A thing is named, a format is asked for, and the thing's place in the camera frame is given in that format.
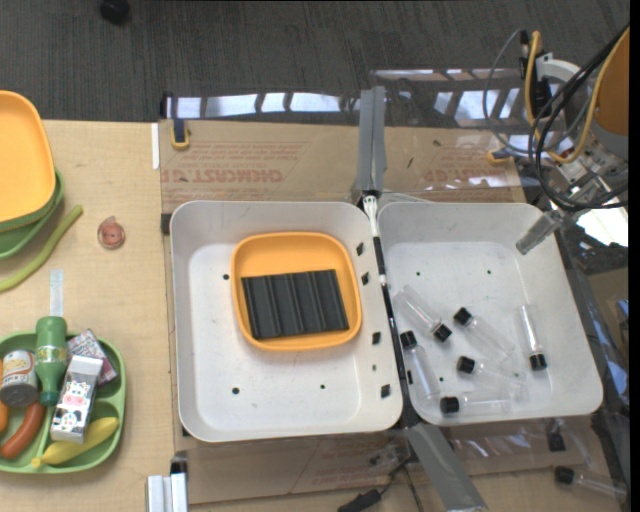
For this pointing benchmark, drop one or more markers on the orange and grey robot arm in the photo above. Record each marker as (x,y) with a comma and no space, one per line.
(614,85)

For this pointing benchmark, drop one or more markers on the white cow print carton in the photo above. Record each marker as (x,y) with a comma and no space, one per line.
(75,400)

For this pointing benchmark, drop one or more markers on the yellow banana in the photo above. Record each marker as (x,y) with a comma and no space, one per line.
(85,442)

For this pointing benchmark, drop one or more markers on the long green bean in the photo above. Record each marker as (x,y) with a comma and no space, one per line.
(45,250)

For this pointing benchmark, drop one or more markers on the white plastic tray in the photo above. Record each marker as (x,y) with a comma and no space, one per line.
(280,390)
(475,260)

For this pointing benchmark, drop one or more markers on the green bottle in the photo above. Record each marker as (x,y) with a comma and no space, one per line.
(50,360)

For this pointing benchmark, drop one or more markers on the pink round biscuit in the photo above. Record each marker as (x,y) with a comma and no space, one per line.
(111,233)

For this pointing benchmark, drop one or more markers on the orange plate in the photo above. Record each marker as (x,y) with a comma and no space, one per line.
(295,252)
(22,160)

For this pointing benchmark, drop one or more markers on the pink packet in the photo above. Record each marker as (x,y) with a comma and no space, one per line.
(95,345)

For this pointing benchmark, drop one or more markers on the clear bottle with black cap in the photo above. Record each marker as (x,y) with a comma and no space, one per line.
(530,332)
(477,402)
(421,370)
(417,312)
(482,332)
(582,480)
(492,375)

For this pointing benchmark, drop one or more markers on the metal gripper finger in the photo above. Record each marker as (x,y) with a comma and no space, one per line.
(537,232)

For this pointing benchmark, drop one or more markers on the small can with yellow label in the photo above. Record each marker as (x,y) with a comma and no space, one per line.
(17,377)

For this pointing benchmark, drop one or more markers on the green divided plate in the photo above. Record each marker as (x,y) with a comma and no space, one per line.
(107,400)

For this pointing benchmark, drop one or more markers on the thin black and white rod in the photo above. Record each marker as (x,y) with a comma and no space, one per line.
(381,260)

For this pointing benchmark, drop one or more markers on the black ribbed rectangular tray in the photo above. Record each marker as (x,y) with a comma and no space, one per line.
(295,304)

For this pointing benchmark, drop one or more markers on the brown cardboard board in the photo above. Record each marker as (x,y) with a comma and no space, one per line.
(280,160)

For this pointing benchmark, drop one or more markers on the orange carrot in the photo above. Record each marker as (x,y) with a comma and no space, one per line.
(3,417)

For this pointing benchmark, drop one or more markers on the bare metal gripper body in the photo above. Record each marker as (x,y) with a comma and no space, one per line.
(597,172)

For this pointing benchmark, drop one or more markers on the red sausage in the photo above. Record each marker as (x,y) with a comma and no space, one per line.
(25,430)

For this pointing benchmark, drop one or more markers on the black cylinder on white bracket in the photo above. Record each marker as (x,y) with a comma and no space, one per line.
(541,92)

